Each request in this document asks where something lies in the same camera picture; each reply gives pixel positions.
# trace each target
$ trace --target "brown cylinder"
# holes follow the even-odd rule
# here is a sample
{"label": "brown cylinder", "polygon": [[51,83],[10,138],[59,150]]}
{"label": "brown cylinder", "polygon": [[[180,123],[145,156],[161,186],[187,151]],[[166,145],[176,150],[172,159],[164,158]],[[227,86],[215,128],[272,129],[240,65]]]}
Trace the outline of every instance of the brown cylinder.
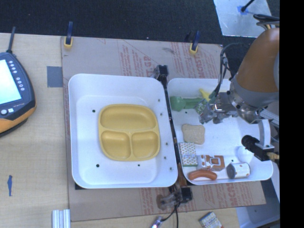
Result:
{"label": "brown cylinder", "polygon": [[280,29],[271,28],[252,43],[236,75],[241,87],[254,92],[278,92],[274,66],[279,52],[279,37]]}

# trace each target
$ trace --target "toy bread slice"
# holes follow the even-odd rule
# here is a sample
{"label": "toy bread slice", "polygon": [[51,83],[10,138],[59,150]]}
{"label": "toy bread slice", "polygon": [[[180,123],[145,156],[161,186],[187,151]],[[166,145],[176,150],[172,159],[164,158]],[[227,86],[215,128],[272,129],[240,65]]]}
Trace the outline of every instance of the toy bread slice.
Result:
{"label": "toy bread slice", "polygon": [[181,130],[185,142],[196,144],[203,144],[205,142],[205,127],[203,125],[184,124]]}

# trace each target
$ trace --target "black floor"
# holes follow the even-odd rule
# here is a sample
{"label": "black floor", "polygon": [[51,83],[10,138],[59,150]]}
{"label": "black floor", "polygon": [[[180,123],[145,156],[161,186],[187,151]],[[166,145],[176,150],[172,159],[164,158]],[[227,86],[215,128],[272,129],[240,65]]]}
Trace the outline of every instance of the black floor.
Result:
{"label": "black floor", "polygon": [[[266,0],[280,16],[280,0]],[[213,0],[0,0],[0,32],[183,42],[199,30],[200,43],[224,46],[254,38],[223,36]],[[231,47],[226,55],[237,68],[247,48]]]}

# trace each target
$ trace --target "yellow clamp pad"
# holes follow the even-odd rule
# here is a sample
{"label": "yellow clamp pad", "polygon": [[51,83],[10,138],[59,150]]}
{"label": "yellow clamp pad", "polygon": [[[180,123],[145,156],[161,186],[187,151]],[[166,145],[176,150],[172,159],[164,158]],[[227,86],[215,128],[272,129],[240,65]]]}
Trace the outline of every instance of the yellow clamp pad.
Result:
{"label": "yellow clamp pad", "polygon": [[65,48],[70,49],[72,47],[72,44],[73,44],[73,37],[71,38],[71,44],[67,44],[66,41],[67,41],[67,37],[65,37],[63,45],[65,46]]}
{"label": "yellow clamp pad", "polygon": [[192,45],[193,45],[193,43],[191,43],[191,45],[190,45],[189,52],[190,52],[191,54],[196,54],[197,51],[198,51],[199,46],[197,45],[196,48],[195,48],[195,51],[194,51],[194,50],[192,50]]}

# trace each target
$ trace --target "white tray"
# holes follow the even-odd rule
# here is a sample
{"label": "white tray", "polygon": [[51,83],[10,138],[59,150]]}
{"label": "white tray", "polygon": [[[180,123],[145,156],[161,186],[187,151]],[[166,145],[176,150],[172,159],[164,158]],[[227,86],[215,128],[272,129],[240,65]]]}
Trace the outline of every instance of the white tray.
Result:
{"label": "white tray", "polygon": [[[194,78],[175,78],[168,83],[168,94],[171,96],[180,96],[182,98],[202,97],[199,89],[211,93],[218,83],[217,79],[194,79]],[[221,85],[221,92],[229,90],[230,81],[224,79]],[[184,142],[181,127],[183,124],[199,125],[199,115],[194,109],[183,109],[180,112],[171,111],[173,125],[176,132],[177,141]],[[196,154],[223,155],[225,167],[231,162],[240,162],[238,159],[239,148],[244,148],[241,139],[245,135],[251,135],[257,139],[260,138],[258,124],[248,124],[240,117],[225,118],[222,123],[214,124],[209,121],[205,126],[205,142],[202,145],[195,145]],[[191,181],[187,178],[188,173],[195,171],[196,167],[182,167],[185,177],[190,183],[195,185],[205,185],[214,183],[240,182],[240,181],[261,181],[267,180],[272,176],[273,165],[271,161],[260,161],[252,155],[248,155],[250,176],[247,178],[229,179],[226,169],[217,171],[218,178],[210,180],[208,178],[199,178]]]}
{"label": "white tray", "polygon": [[[77,74],[68,84],[72,175],[86,189],[168,187],[178,171],[166,98],[153,78]],[[147,161],[115,161],[98,139],[98,114],[110,104],[149,107],[158,120],[160,151]]]}

